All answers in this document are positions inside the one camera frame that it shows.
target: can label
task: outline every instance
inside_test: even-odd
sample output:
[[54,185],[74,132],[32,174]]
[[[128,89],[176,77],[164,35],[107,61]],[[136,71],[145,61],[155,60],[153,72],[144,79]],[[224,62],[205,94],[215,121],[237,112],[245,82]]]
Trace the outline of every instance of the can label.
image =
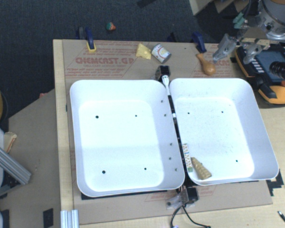
[[171,57],[171,53],[167,51],[161,44],[157,44],[153,48],[152,55],[155,56],[161,63],[164,63]]

